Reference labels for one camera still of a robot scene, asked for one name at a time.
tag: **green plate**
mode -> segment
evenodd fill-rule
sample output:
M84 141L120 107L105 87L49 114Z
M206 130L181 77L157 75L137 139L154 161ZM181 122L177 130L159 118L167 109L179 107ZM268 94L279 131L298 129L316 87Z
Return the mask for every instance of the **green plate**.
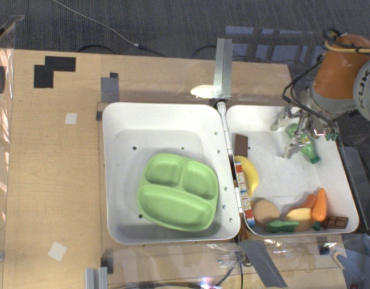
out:
M212 168L177 154L160 153L147 163L139 184L141 214L161 226L197 232L213 221L218 179Z

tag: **green bottle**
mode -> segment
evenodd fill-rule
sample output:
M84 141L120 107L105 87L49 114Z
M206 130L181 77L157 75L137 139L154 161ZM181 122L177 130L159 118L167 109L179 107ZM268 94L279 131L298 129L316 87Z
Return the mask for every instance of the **green bottle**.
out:
M288 126L287 133L291 137L294 137L297 129L298 125L293 123ZM309 139L309 137L306 134L302 134L300 135L300 139L302 142L306 143L306 145L300 151L308 156L311 164L316 164L318 161L320 161L320 157L316 154L313 142Z

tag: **brown round toy food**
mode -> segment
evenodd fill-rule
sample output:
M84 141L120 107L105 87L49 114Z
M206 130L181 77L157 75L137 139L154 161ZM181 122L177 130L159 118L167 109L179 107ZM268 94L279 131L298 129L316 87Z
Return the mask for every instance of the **brown round toy food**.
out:
M265 199L256 201L252 208L256 225L265 227L267 223L280 218L279 209L271 202Z

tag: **white tray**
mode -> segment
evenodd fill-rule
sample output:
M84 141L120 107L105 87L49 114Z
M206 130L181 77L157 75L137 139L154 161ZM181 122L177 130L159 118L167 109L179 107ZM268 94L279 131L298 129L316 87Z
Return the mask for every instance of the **white tray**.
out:
M355 231L359 217L336 143L325 138L315 140L315 149L321 160L314 165L300 152L293 154L289 160L283 158L284 147L290 137L284 128L276 132L270 129L280 110L281 107L237 105L227 111L231 142L234 142L235 134L248 137L248 158L259 173L260 183L253 193L253 199L268 199L285 214L291 207L302 204L309 193L316 194L320 188L324 188L327 214L348 217L347 227L321 231L311 229L293 235L345 234ZM264 237L280 236L258 226L253 227L252 231Z
M218 112L206 105L113 103L103 112L107 218L122 244L227 240L240 218ZM160 152L184 155L214 169L219 199L212 225L191 233L170 230L139 217L137 191L148 160Z

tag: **white wire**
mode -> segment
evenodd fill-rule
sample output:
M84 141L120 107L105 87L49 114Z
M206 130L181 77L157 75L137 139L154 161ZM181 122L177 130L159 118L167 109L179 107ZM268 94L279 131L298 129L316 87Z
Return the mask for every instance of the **white wire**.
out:
M81 16L81 17L83 17L83 18L86 18L86 19L88 19L88 20L90 20L90 21L92 21L92 22L95 22L95 23L97 23L98 25L104 26L105 28L109 29L110 31L113 31L113 32L114 32L117 36L119 36L122 40L124 40L124 41L128 42L129 44L131 44L131 45L133 45L133 46L135 46L135 47L138 47L138 45L139 45L138 43L133 43L131 40L128 40L128 39L127 39L126 37L124 37L122 34L118 33L115 29L113 29L112 27L110 27L110 26L106 25L105 23L100 22L100 21L98 21L98 20L96 20L96 19L92 19L92 18L90 18L90 17L88 17L88 16L86 16L86 15L83 15L82 13L79 13L79 12L77 12L77 11L73 10L72 8L68 7L67 5L64 5L63 3L61 3L61 2L59 2L59 1L57 1L57 0L51 0L51 1L55 2L56 4L59 4L61 7L64 7L65 9L67 9L67 10L69 10L69 11L71 11L71 12L73 12L73 13L75 13L75 14L77 14L77 15L79 15L79 16Z

